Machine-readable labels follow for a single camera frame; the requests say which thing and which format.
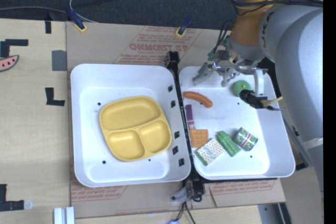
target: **small package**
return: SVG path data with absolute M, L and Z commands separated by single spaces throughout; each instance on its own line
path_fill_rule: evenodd
M 233 140 L 245 150 L 250 151 L 257 143 L 258 138 L 241 127 Z
M 186 112 L 186 117 L 187 117 L 187 123 L 188 127 L 190 130 L 196 129 L 195 128 L 195 123 L 194 123 L 194 118 L 193 118 L 193 110 L 190 104 L 185 106 L 185 112 Z
M 224 152 L 225 150 L 218 141 L 212 138 L 204 146 L 196 150 L 195 154 L 204 165 L 208 165 Z

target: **wooden table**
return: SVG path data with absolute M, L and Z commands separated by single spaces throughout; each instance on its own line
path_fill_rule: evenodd
M 11 46 L 20 55 L 13 68 L 0 72 L 0 184 L 6 200 L 32 201 L 32 209 L 0 212 L 0 223 L 52 223 L 53 209 L 70 206 L 67 72 L 53 71 L 51 53 L 66 51 L 64 22 L 0 19 L 0 41 L 28 39 Z M 45 88 L 65 106 L 47 105 Z M 167 223 L 177 212 L 76 219 L 76 223 Z M 192 210 L 196 223 L 259 224 L 257 206 Z M 180 223 L 191 223 L 187 213 Z

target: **snack package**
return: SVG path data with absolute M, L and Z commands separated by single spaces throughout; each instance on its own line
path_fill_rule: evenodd
M 244 128 L 240 128 L 233 141 L 247 151 L 250 151 L 257 143 L 258 138 L 251 135 Z
M 208 165 L 224 152 L 225 150 L 219 144 L 219 142 L 216 139 L 212 138 L 204 146 L 196 150 L 195 154 L 198 158 L 200 158 L 204 165 Z

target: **blue clamp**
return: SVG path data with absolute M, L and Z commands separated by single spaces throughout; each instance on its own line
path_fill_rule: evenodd
M 184 21 L 183 25 L 179 27 L 175 33 L 177 38 L 182 38 L 185 35 L 186 29 L 191 25 L 192 23 L 192 17 L 188 16 L 186 20 Z
M 74 26 L 80 32 L 83 33 L 88 29 L 88 27 L 85 24 L 83 24 L 82 20 L 79 18 L 79 16 L 77 15 L 77 13 L 73 9 L 67 8 L 66 13 L 71 18 L 71 20 L 74 22 Z

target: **purple object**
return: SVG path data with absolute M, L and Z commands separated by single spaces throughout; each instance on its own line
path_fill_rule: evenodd
M 193 119 L 193 110 L 190 104 L 185 106 L 185 111 L 186 111 L 186 117 L 187 117 L 187 123 L 188 123 L 189 129 L 195 129 L 194 119 Z

